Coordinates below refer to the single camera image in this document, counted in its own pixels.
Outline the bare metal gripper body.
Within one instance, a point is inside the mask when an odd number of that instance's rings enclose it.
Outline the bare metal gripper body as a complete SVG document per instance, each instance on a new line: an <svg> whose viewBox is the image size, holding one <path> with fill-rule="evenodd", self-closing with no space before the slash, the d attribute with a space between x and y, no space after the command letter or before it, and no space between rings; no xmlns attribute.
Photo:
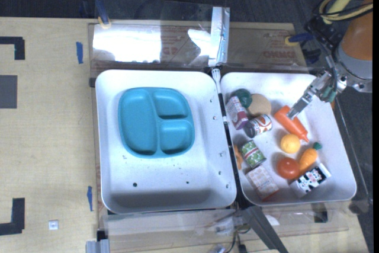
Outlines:
<svg viewBox="0 0 379 253"><path fill-rule="evenodd" d="M317 97L320 101L334 101L347 87L347 77L336 70L322 70L304 92L306 101Z"/></svg>

